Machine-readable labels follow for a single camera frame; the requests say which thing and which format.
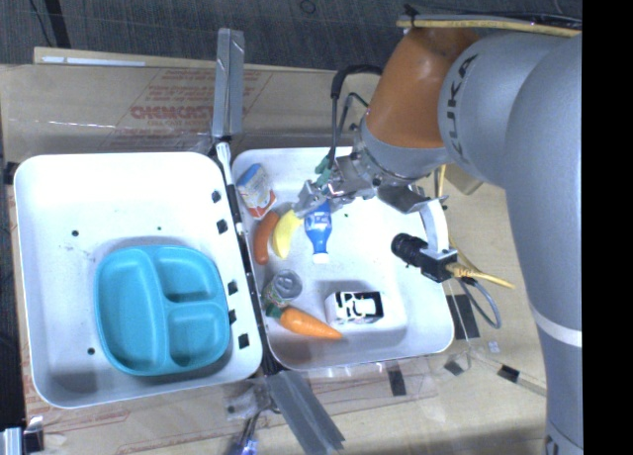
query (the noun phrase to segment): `white bottle cap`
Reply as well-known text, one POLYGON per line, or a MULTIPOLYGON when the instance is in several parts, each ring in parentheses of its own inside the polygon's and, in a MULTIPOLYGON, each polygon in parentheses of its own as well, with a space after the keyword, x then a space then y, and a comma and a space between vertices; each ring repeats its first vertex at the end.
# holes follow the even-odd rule
POLYGON ((315 253, 313 254, 313 263, 328 263, 329 254, 327 253, 315 253))

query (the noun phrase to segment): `can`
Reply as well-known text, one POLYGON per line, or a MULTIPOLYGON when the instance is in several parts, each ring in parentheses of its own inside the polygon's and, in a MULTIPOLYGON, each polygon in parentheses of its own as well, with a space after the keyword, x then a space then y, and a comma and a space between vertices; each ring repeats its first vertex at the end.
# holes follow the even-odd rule
POLYGON ((275 203, 275 192, 264 167, 259 163, 248 167, 235 183, 235 188, 248 212, 257 220, 266 216, 275 203))
POLYGON ((303 281, 299 275, 290 270, 280 270, 261 292, 263 308, 273 304, 280 309, 286 308, 301 295, 303 281))

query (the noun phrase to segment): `yellow banana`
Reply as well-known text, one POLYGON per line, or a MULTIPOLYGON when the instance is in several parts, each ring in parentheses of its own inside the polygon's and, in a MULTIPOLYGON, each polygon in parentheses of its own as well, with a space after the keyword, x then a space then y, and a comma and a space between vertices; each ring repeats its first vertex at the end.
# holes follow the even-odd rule
POLYGON ((293 238, 295 230, 302 225, 304 220, 297 218, 295 211, 292 209, 287 211, 281 220, 275 225, 273 230, 273 251, 282 260, 288 258, 290 254, 290 242, 293 238))

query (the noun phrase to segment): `carrot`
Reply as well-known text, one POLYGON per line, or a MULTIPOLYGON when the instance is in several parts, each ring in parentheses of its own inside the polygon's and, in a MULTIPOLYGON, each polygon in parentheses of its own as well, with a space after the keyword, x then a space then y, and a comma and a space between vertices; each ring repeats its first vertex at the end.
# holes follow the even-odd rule
POLYGON ((275 211, 269 211, 255 229, 253 254, 255 255, 255 261, 259 263, 259 265, 266 265, 268 263, 268 239, 273 229, 275 229, 275 225, 279 222, 279 219, 279 215, 275 211))
POLYGON ((266 310, 266 315, 278 319, 284 328, 300 335, 326 339, 340 339, 343 336, 342 333, 327 323, 297 308, 288 307, 280 310, 276 306, 270 306, 266 310))

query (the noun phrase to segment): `blue plate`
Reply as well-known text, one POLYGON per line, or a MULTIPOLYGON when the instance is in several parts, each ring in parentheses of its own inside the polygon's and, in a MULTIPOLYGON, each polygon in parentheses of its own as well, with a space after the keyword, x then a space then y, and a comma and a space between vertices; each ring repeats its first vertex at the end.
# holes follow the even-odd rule
POLYGON ((216 362, 230 339, 214 262, 186 246, 126 247, 95 275, 95 314, 105 354, 137 376, 191 371, 216 362))

